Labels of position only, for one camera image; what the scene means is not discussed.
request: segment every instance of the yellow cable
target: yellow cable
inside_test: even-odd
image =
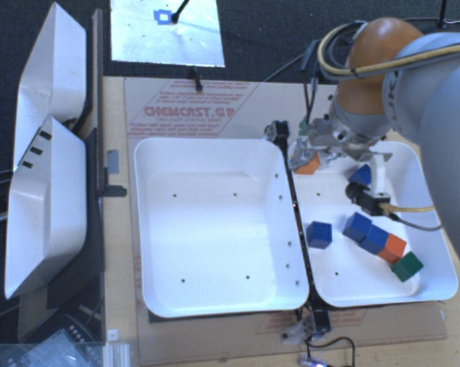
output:
[[[399,68],[399,67],[403,67],[405,65],[411,64],[411,63],[416,63],[418,61],[427,60],[429,58],[441,57],[447,54],[453,54],[453,53],[460,52],[460,44],[459,44],[459,45],[452,45],[452,46],[447,46],[447,47],[441,47],[439,49],[429,50],[426,52],[418,53],[414,56],[401,57],[399,59],[387,61],[385,63],[378,63],[378,64],[373,64],[373,65],[368,65],[365,67],[358,67],[358,68],[355,68],[354,70],[351,70],[348,68],[337,68],[337,67],[333,67],[332,65],[328,64],[325,61],[325,58],[323,56],[323,51],[328,41],[345,26],[347,25],[344,24],[342,26],[339,26],[333,29],[332,31],[330,31],[327,35],[325,35],[325,37],[321,40],[320,44],[318,45],[318,52],[317,52],[318,61],[320,65],[327,72],[333,73],[334,75],[338,75],[338,76],[348,76],[348,75],[360,76],[362,73],[371,73],[371,72],[376,72],[376,71],[384,70],[384,69]]]
[[[431,206],[425,206],[423,208],[405,208],[401,206],[394,206],[389,203],[380,203],[380,208],[385,212],[385,213],[393,213],[393,212],[428,212],[428,211],[433,211],[435,207],[433,205]]]

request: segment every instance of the black bracket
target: black bracket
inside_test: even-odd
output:
[[[289,168],[288,162],[288,138],[289,138],[289,124],[287,121],[273,121],[266,128],[266,140],[271,141],[277,145],[284,157],[284,167],[287,174],[289,191],[291,193],[292,206],[296,218],[296,225],[298,227],[299,240],[301,242],[303,259],[305,261],[306,274],[308,275],[308,282],[310,293],[308,302],[311,304],[313,318],[316,324],[318,333],[325,334],[331,330],[330,318],[328,316],[328,305],[320,298],[315,287],[315,280],[312,274],[312,265],[309,261],[308,246],[306,244],[305,232],[303,230],[301,213],[299,212],[298,195],[292,178],[292,172]]]
[[[191,67],[189,70],[189,73],[187,74],[188,79],[193,79],[196,81],[196,91],[200,92],[203,89],[202,83],[201,83],[201,74],[197,70],[196,67]]]
[[[109,171],[107,167],[104,168],[104,187],[102,196],[104,197],[126,197],[128,190],[121,185],[109,185]]]

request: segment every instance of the white tray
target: white tray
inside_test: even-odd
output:
[[[382,142],[374,151],[390,152],[387,162],[387,192],[399,206],[432,205],[422,169],[412,149],[402,143]],[[345,196],[347,178],[358,165],[350,158],[330,163],[313,176],[295,176],[304,227],[313,221],[332,224],[333,242],[325,249],[309,248],[315,285],[320,296],[336,307],[444,300],[457,291],[458,278],[441,231],[425,232],[393,222],[384,216],[371,217],[373,224],[407,241],[424,268],[402,283],[382,258],[359,248],[342,234],[345,223],[359,206]],[[407,221],[424,226],[439,224],[435,212],[402,213]]]
[[[292,310],[308,279],[280,150],[148,138],[135,150],[146,306],[161,317]]]
[[[5,296],[46,285],[86,236],[85,144],[53,117],[38,130],[8,196]]]
[[[85,97],[86,32],[55,2],[18,86],[14,169],[44,120],[51,115],[74,125],[82,114]]]

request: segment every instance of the orange cube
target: orange cube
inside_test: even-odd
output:
[[[377,253],[377,255],[388,261],[390,264],[394,264],[403,257],[405,247],[405,241],[403,241],[401,238],[398,238],[394,234],[389,234],[384,249]]]
[[[318,151],[316,151],[313,155],[313,158],[307,164],[298,167],[298,169],[295,171],[295,174],[313,175],[319,167],[320,158],[318,157]]]

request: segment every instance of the wooden block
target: wooden block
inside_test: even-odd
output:
[[[301,175],[313,175],[315,171],[320,167],[320,158],[316,151],[313,158],[304,166],[299,167],[294,173]]]
[[[370,185],[371,182],[371,175],[370,175],[370,167],[368,164],[365,164],[358,170],[356,170],[349,178],[349,182],[356,182],[361,185]]]
[[[366,238],[359,243],[359,246],[364,250],[367,250],[369,253],[376,255],[384,249],[388,240],[388,235],[388,232],[373,224],[369,228]]]
[[[313,222],[306,227],[306,242],[310,248],[327,248],[331,244],[331,224]]]
[[[384,249],[377,253],[377,255],[378,257],[388,261],[390,264],[394,264],[403,257],[405,247],[405,241],[394,234],[389,234]]]
[[[412,252],[391,265],[391,270],[402,282],[407,281],[422,268],[423,263]]]
[[[356,212],[348,219],[343,233],[355,242],[362,242],[366,238],[372,224],[372,220]]]

